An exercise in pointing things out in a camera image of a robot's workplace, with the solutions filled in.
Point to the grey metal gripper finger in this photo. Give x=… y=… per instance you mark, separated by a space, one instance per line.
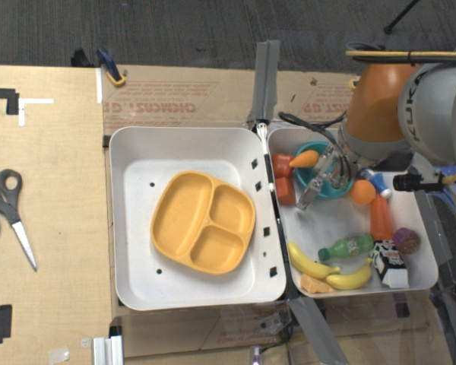
x=308 y=194

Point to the teal bowl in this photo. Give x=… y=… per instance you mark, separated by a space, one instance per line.
x=304 y=175

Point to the purple and brown cupcake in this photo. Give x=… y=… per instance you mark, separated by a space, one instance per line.
x=407 y=241

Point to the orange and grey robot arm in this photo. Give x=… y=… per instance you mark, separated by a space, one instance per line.
x=376 y=105

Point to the white plastic tray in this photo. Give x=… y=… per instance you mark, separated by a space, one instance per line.
x=327 y=219
x=144 y=242

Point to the black cylinder on white bracket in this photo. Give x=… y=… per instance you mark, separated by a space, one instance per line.
x=410 y=182

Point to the red cube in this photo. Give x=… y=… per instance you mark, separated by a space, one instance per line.
x=285 y=190
x=282 y=165

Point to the yellow banana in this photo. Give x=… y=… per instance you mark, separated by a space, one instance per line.
x=349 y=280
x=308 y=264

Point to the orange ball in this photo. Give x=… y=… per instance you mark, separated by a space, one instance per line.
x=363 y=192

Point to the brown cardboard board red print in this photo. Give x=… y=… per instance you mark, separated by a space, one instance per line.
x=182 y=101

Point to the blue and white bottle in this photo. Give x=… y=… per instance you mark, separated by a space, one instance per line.
x=378 y=183

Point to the thin black and white rod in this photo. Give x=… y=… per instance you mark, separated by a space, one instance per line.
x=274 y=200

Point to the green plastic bottle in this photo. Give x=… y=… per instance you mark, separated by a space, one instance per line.
x=346 y=247

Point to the orange cheese wedge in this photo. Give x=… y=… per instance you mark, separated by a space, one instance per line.
x=314 y=284

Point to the orange bottle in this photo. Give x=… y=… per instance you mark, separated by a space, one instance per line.
x=380 y=221

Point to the orange carrot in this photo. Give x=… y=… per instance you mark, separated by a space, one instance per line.
x=306 y=159

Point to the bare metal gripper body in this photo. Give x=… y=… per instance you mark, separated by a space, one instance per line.
x=327 y=164

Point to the orange divided plate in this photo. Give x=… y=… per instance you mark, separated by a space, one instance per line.
x=186 y=219

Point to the black and white milk carton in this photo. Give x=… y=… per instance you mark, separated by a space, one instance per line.
x=391 y=262

